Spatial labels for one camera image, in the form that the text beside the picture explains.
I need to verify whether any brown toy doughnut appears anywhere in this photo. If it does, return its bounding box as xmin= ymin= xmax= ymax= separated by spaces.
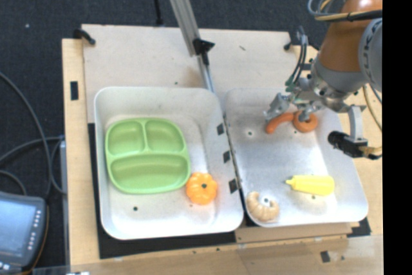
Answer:
xmin=292 ymin=110 xmax=319 ymax=134

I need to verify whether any yellow toy bottle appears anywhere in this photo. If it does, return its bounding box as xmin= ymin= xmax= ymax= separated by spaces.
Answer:
xmin=285 ymin=174 xmax=336 ymax=197

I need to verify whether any beige toy croissant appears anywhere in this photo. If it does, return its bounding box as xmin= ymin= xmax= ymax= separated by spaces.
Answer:
xmin=245 ymin=191 xmax=281 ymax=223

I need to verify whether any black cylinder on white bracket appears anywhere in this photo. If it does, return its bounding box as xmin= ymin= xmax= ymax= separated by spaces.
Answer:
xmin=327 ymin=105 xmax=370 ymax=159

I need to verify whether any pale wood board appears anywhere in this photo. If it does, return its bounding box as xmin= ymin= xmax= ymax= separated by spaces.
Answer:
xmin=80 ymin=23 xmax=361 ymax=244

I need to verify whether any green divided plate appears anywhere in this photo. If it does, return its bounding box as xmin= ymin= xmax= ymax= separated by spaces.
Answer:
xmin=104 ymin=117 xmax=192 ymax=195

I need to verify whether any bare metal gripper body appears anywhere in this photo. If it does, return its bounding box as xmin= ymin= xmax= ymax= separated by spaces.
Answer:
xmin=290 ymin=78 xmax=351 ymax=113

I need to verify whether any white plastic tray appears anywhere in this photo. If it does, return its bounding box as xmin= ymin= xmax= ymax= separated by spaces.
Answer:
xmin=93 ymin=86 xmax=245 ymax=241
xmin=223 ymin=86 xmax=370 ymax=229

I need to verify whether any orange toy sausage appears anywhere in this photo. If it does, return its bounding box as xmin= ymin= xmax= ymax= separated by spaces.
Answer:
xmin=265 ymin=111 xmax=295 ymax=135

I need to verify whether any orange toy pumpkin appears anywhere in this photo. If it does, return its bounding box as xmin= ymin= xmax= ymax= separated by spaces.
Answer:
xmin=185 ymin=171 xmax=219 ymax=206

